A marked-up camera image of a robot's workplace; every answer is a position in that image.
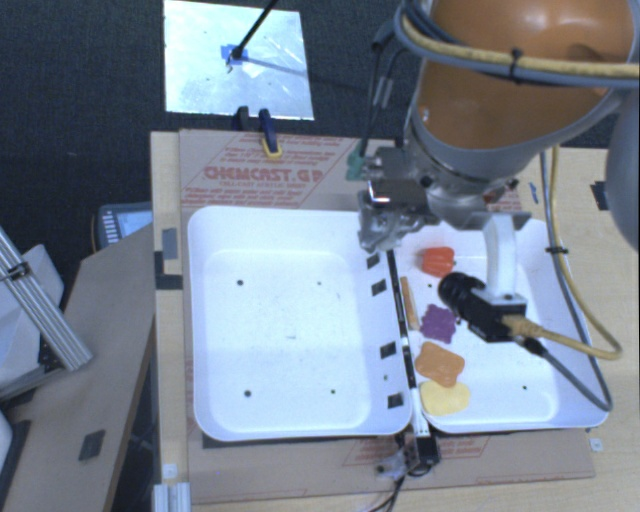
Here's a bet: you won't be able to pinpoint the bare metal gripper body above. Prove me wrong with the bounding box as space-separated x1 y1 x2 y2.
358 146 502 230

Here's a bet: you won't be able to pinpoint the orange toy bell pepper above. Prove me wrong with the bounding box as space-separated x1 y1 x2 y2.
418 246 458 278

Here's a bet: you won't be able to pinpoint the tan toy stick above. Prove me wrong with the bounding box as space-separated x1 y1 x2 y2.
399 276 421 331

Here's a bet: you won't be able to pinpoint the purple toy grapes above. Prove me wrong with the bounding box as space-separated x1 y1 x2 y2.
419 303 458 346

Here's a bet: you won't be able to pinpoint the thin black and white rod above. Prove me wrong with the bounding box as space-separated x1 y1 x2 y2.
386 249 432 437

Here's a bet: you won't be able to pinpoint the white plastic tray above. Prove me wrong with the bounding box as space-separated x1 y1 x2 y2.
186 204 414 443
387 215 611 435

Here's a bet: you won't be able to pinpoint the orange toy biscuit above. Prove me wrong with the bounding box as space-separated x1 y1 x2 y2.
414 341 467 389

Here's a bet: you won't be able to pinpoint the yellow toy chip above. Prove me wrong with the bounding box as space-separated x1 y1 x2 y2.
418 380 472 417

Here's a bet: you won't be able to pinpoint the brown cardboard board red print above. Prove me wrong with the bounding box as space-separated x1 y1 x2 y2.
178 128 597 505

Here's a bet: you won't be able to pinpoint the black cylinder on white bracket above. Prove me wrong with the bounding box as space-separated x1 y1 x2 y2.
437 213 531 345

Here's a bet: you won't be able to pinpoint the black block with thin wires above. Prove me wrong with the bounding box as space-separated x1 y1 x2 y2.
399 433 442 477

